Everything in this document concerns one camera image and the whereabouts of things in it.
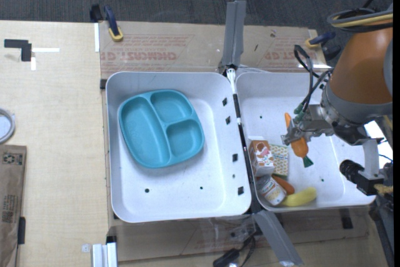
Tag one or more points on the orange sausage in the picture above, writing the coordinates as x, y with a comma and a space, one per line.
285, 185

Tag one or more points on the white and yellow can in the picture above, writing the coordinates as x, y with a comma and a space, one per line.
271, 191

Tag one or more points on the black cylinder on white bracket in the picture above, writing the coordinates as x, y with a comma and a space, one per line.
359, 176

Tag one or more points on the orange and white carton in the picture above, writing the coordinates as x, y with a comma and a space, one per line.
261, 156

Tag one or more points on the brown cardboard board red print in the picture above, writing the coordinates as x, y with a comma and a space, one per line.
175, 50

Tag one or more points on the orange carrot with green top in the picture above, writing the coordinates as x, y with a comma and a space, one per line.
300, 148

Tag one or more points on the brown paper bag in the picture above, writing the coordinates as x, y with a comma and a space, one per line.
11, 197

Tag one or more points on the white tape roll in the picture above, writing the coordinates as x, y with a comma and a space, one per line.
12, 126

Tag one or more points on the yellow banana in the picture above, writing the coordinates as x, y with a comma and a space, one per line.
300, 197

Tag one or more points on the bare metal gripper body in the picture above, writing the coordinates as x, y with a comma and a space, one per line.
317, 122

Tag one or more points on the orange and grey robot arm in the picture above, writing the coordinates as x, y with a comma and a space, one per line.
359, 72

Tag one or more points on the blue divided plate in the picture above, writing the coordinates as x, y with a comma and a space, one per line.
147, 131

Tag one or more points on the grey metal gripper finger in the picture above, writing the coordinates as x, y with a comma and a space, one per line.
305, 135
289, 136

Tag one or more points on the white plastic tray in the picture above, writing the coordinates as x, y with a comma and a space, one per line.
325, 172
187, 194

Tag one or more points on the yellow patterned packet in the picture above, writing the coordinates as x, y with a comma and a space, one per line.
281, 161

